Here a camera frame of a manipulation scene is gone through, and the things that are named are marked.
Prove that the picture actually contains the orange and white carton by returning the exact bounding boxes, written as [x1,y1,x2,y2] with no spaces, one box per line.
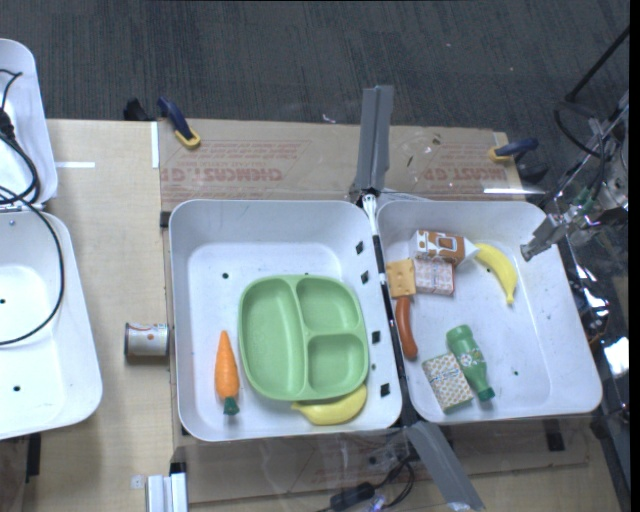
[408,228,482,269]

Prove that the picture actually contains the white and orange can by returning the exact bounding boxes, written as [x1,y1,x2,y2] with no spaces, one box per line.
[123,321,171,359]

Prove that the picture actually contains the green bottle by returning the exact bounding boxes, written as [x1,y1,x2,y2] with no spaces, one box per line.
[445,324,497,403]

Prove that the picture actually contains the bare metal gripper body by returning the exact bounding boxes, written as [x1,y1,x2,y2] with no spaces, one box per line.
[567,174,630,247]

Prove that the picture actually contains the brown cardboard board red print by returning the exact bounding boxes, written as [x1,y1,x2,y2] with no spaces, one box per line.
[158,117,591,504]

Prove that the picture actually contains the white plastic tray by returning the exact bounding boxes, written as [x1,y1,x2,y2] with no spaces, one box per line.
[0,209,104,442]
[168,198,404,443]
[374,199,604,427]
[0,38,60,210]

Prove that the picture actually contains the yellow banana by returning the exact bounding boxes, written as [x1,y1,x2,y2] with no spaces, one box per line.
[472,242,520,306]
[290,383,369,427]

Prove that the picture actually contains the orange carrot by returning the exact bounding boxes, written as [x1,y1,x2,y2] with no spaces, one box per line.
[214,329,242,417]

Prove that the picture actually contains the yellow cheese slice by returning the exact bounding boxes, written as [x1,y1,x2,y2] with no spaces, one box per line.
[384,258,417,300]

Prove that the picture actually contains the orange patterned white packet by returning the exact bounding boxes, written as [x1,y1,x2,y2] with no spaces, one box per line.
[421,351,476,415]
[412,256,457,297]

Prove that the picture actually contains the orange sausage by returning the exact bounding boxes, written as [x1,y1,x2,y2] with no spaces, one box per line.
[394,295,420,361]

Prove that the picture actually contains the green divided plate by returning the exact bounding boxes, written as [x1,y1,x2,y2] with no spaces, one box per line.
[238,274,371,403]

